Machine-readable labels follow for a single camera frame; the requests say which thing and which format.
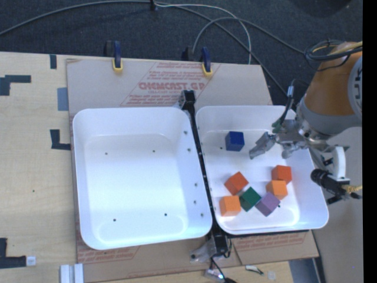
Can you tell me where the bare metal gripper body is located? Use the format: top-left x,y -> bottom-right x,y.
273,118 -> 328,153

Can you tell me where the dark orange cube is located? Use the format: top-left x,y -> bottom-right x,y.
224,171 -> 250,196
271,164 -> 293,185

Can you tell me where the blue cube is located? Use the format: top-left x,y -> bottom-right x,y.
224,131 -> 245,152

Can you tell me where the light orange cube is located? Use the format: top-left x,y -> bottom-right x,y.
219,195 -> 242,217
266,180 -> 289,200

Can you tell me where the white plastic tray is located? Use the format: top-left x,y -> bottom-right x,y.
194,104 -> 330,236
72,107 -> 213,251

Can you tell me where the green cube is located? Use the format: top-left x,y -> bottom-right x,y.
239,186 -> 262,212

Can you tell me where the purple cube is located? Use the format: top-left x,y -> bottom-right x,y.
254,191 -> 281,218

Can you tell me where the thin black rod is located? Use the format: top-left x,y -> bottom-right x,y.
188,106 -> 221,236

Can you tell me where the brown cardboard board red print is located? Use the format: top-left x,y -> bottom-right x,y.
65,58 -> 320,274

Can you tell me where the black cylinder on white bracket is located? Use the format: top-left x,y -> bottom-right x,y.
310,146 -> 352,200

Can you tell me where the black block with thin wires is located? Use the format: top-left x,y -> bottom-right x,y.
180,89 -> 197,110
211,231 -> 231,258

